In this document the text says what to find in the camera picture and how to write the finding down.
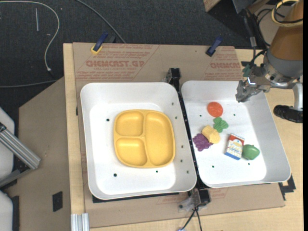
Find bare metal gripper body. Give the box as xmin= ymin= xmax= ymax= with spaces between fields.
xmin=244 ymin=65 xmax=298 ymax=94

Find orange toy tomato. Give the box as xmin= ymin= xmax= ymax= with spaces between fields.
xmin=206 ymin=101 xmax=224 ymax=118

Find white plastic tray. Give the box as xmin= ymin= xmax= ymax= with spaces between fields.
xmin=180 ymin=80 xmax=292 ymax=189
xmin=79 ymin=81 xmax=198 ymax=200

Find green toy leafy vegetable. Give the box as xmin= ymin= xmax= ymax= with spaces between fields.
xmin=212 ymin=116 xmax=230 ymax=133

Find yellow toy corn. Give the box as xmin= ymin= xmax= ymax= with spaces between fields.
xmin=201 ymin=125 xmax=221 ymax=145

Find red white blue carton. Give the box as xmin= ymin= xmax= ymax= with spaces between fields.
xmin=224 ymin=133 xmax=246 ymax=161

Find green toy apple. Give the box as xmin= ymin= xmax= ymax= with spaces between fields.
xmin=241 ymin=144 xmax=261 ymax=161

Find purple toy grapes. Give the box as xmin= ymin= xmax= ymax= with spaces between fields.
xmin=192 ymin=133 xmax=214 ymax=152

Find yellow divided plate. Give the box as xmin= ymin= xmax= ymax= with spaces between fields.
xmin=113 ymin=109 xmax=176 ymax=169

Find brown cardboard board red print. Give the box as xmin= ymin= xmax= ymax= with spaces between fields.
xmin=72 ymin=42 xmax=286 ymax=228

